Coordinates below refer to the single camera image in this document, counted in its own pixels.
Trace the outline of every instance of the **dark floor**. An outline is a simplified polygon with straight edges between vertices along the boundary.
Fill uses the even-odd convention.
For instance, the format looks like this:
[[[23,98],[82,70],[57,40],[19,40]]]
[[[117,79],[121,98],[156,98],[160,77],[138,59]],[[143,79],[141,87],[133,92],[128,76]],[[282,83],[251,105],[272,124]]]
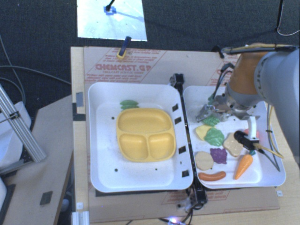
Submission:
[[[299,33],[275,32],[280,0],[142,0],[147,42],[132,48],[210,51],[213,46],[253,42],[299,45]],[[121,46],[117,40],[77,37],[76,0],[0,0],[0,35],[15,66],[36,69],[70,81],[70,47]],[[284,0],[281,32],[299,29],[300,0]],[[0,47],[0,83],[13,102],[20,92]],[[32,72],[16,70],[26,108],[37,110],[71,94],[71,86]]]

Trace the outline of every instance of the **orange carrot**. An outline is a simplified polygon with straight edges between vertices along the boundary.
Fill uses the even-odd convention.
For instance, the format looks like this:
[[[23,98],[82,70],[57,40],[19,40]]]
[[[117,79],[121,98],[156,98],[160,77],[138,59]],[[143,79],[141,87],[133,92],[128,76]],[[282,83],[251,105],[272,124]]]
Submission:
[[[236,170],[234,179],[238,179],[252,164],[253,157],[250,154],[246,154],[242,157],[238,169]]]

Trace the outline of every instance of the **white tray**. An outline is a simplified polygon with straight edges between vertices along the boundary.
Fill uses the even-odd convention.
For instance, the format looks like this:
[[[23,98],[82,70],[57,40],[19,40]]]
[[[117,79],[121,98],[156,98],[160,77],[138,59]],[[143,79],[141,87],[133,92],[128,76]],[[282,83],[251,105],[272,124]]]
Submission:
[[[213,93],[215,87],[203,87],[203,86],[190,86],[184,91],[184,100],[187,112],[187,121],[190,132],[190,138],[193,148],[193,153],[196,155],[199,151],[210,152],[210,148],[217,148],[211,146],[205,141],[201,141],[195,133],[195,129],[203,123],[197,123],[195,120],[196,115],[199,113],[203,105],[207,104],[208,97]],[[224,92],[224,88],[219,88],[217,95],[221,95]],[[249,110],[251,115],[260,115],[260,118],[256,121],[257,131],[260,133],[260,144],[264,147],[270,148],[267,137],[267,110],[264,102],[257,104],[256,108]],[[235,132],[237,130],[245,130],[248,128],[247,121],[241,121],[232,116],[226,122],[220,122],[215,126],[221,130],[225,138],[228,133]],[[241,154],[246,154],[247,150],[244,148]],[[233,157],[227,152],[227,164],[214,163],[212,169],[207,171],[201,171],[197,168],[197,172],[204,172],[208,174],[214,174],[220,171],[226,172],[226,177],[218,181],[203,181],[199,180],[204,186],[211,189],[221,188],[246,188],[246,187],[271,187],[280,186],[285,181],[285,170],[282,160],[276,157],[280,172],[274,167],[274,165],[261,153],[256,152],[253,156],[252,165],[245,171],[243,176],[238,180],[235,180],[234,173],[240,157]]]
[[[119,150],[116,120],[120,102],[167,112],[174,124],[176,152],[161,162],[131,162]],[[168,85],[98,82],[88,92],[90,119],[90,175],[101,192],[179,190],[193,182],[193,171],[178,91]]]

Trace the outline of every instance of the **toy sausage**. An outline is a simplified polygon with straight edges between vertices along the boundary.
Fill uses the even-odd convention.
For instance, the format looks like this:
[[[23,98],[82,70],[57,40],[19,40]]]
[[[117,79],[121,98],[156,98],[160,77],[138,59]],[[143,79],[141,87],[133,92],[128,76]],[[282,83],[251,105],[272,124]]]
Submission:
[[[203,181],[218,181],[224,177],[226,177],[226,173],[224,171],[215,173],[215,174],[206,174],[203,172],[198,173],[199,179]]]

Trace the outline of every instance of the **yellow divided plate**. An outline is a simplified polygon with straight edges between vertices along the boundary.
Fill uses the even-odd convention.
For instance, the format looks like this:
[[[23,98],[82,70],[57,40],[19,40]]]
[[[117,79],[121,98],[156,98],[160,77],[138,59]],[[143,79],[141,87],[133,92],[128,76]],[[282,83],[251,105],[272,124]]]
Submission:
[[[117,137],[124,157],[133,162],[157,162],[171,158],[176,150],[170,116],[161,109],[131,108],[117,118]]]

